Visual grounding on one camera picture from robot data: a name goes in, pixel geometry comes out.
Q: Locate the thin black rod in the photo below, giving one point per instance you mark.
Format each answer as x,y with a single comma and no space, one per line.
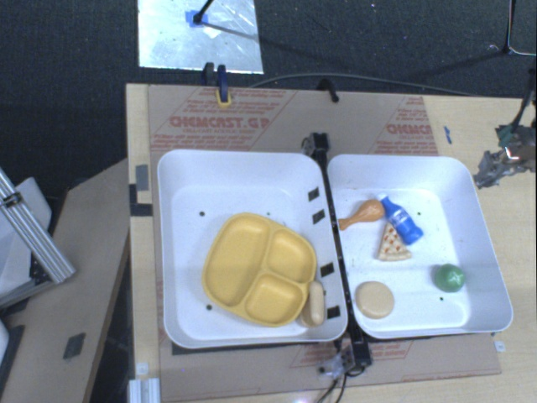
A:
335,233

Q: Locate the beige round biscuit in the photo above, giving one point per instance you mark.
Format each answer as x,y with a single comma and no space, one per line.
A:
374,300

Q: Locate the orange chicken drumstick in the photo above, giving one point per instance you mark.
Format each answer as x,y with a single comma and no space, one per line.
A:
369,212

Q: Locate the green ball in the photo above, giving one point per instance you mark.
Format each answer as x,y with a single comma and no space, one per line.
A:
449,278

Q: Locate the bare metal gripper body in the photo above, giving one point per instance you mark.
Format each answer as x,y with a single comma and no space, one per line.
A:
519,141

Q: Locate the beige bread roll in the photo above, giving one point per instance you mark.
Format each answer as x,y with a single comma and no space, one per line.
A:
316,305

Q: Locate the blue bottle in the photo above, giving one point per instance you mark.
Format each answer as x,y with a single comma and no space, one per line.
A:
400,221

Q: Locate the yellow divided plate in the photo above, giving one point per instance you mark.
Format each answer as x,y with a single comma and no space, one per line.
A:
239,258

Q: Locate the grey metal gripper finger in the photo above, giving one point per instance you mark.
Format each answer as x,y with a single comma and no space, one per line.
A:
487,170
516,167

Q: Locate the brown cardboard board red print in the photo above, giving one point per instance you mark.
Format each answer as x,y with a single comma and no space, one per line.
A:
356,116

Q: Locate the white plastic tray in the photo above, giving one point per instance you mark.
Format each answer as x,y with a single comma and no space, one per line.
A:
453,183
189,174

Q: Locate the pizza slice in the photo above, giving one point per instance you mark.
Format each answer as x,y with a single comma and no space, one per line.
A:
391,248

